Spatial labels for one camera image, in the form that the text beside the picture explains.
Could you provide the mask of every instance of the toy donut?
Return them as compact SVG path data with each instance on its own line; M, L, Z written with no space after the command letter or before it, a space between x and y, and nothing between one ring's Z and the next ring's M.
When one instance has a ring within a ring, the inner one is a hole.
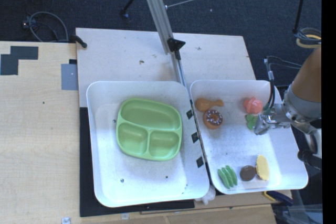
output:
M223 123L222 115L214 109L209 109L203 114L203 122L210 129L217 129Z

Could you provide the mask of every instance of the dark floor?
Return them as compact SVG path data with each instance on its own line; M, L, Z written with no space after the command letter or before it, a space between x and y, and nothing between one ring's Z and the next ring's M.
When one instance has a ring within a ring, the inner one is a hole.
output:
M167 6L187 0L164 0ZM76 27L156 31L146 0L0 0L0 40L68 41ZM321 30L322 0L194 0L169 7L175 33L243 36L257 80L268 80L266 56L303 64L311 50L295 44L293 30ZM36 21L35 35L23 22ZM274 67L276 86L286 89L296 69ZM300 149L305 135L295 132ZM299 191L304 205L322 204L322 173L307 166L308 186Z

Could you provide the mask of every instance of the green pea pod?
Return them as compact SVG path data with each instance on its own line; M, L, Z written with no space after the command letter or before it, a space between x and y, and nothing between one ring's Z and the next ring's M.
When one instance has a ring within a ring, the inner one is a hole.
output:
M230 187L233 187L234 186L233 185L233 179L232 179L230 173L224 167L222 167L222 172L226 175Z
M237 179L237 175L236 175L235 171L229 165L226 165L225 168L230 173L230 175L231 175L231 177L233 179L233 184L235 184L237 186L238 179Z
M229 181L228 181L226 175L223 173L223 171L222 171L221 169L218 169L217 172L218 172L218 175L219 175L219 177L221 178L221 180L222 180L224 186L225 186L227 189L230 189Z

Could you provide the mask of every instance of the green plate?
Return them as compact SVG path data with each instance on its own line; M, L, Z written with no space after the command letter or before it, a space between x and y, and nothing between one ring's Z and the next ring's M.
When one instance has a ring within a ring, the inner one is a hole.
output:
M181 147L182 119L171 105L143 98L125 100L117 119L117 142L133 157L168 161Z

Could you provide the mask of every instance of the wooden surface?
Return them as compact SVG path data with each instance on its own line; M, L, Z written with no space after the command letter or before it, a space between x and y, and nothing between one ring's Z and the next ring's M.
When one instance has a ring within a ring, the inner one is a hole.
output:
M276 223L261 193L222 195L181 212L133 212L129 220L80 218L79 95L61 89L61 64L76 59L76 45L1 41L0 54L11 46L39 49L38 60L19 60L18 75L0 76L1 223Z

